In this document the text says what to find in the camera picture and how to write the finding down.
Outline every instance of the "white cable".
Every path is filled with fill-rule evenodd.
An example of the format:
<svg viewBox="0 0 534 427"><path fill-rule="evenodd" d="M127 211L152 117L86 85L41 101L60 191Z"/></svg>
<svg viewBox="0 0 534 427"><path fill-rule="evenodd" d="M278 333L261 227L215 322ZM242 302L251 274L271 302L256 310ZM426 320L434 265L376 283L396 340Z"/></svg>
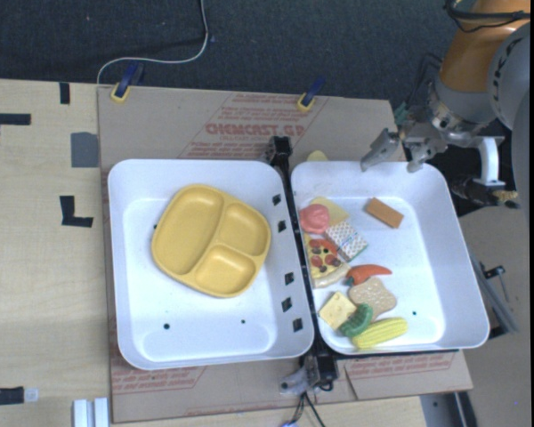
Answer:
<svg viewBox="0 0 534 427"><path fill-rule="evenodd" d="M190 57L188 59L184 59L184 60L159 60L159 59L149 59L149 58L143 58L143 57L121 57L121 58L118 58L118 59L114 59L114 60L108 61L107 63L105 63L101 67L101 69L99 70L99 73L97 74L97 84L101 83L101 75L102 75L103 71L107 67L109 67L110 65L113 65L114 63L117 63L117 62L120 62L120 61L124 61L124 60L128 60L128 61L135 61L135 60L136 61L147 61L147 62L151 62L151 63L159 63L159 64L164 64L164 65L181 65L183 63L189 63L191 61L194 61L194 60L198 59L204 53L204 51L206 50L207 39L209 37L204 0L199 0L199 1L200 1L200 11L202 13L202 22L204 23L204 30L205 30L206 34L204 36L204 42L202 43L202 46L200 47L200 50L196 55L194 55L193 57Z"/></svg>

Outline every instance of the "gray floor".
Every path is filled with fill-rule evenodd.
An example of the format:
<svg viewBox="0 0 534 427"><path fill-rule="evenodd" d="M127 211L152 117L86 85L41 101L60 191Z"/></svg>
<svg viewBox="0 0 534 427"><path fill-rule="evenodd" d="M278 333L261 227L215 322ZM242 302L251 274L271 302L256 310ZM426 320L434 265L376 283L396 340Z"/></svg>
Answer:
<svg viewBox="0 0 534 427"><path fill-rule="evenodd" d="M465 397L455 394L422 398L432 427L524 427L532 425L530 379L530 234L522 211L487 207L460 219L465 241L487 270L503 266L504 289L498 278L490 283L512 312L517 332L489 339L480 348L466 350L474 388ZM498 325L487 303L493 326Z"/></svg>

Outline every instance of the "brown rectangular toy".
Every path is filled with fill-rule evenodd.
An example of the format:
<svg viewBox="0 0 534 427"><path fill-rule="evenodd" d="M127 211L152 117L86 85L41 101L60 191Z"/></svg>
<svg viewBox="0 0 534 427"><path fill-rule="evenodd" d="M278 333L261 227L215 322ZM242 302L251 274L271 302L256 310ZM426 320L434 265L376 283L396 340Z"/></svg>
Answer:
<svg viewBox="0 0 534 427"><path fill-rule="evenodd" d="M366 205L366 212L374 215L378 220L381 220L392 228L399 228L401 220L403 220L402 213L392 209L390 206L375 197L372 197L370 202L368 202Z"/></svg>

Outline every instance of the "yellow clip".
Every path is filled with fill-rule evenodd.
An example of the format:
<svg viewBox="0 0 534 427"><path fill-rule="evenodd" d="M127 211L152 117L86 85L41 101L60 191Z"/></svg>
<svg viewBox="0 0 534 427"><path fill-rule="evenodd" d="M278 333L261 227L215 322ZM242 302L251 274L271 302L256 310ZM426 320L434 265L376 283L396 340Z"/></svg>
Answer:
<svg viewBox="0 0 534 427"><path fill-rule="evenodd" d="M126 90L125 90L125 93L123 93L123 96L117 96L117 88L118 88L118 84L116 84L114 87L113 87L113 90L111 91L110 93L110 98L115 102L115 103L124 103L126 101L126 99L128 98L128 94L131 92L131 87L126 87Z"/></svg>
<svg viewBox="0 0 534 427"><path fill-rule="evenodd" d="M299 109L301 112L308 112L311 110L312 105L314 104L314 98L311 100L311 102L307 105L303 105L303 99L306 96L306 92L301 95L301 98L299 98L299 101L296 102L296 108Z"/></svg>

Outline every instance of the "yellow plate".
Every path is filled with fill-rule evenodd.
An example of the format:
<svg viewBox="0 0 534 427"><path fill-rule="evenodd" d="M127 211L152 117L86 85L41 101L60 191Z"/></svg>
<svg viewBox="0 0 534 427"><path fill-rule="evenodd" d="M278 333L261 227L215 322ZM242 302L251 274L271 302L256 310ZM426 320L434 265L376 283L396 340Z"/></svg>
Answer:
<svg viewBox="0 0 534 427"><path fill-rule="evenodd" d="M247 290L271 243L265 218L213 187L184 187L152 237L154 262L168 276L203 293L233 297Z"/></svg>

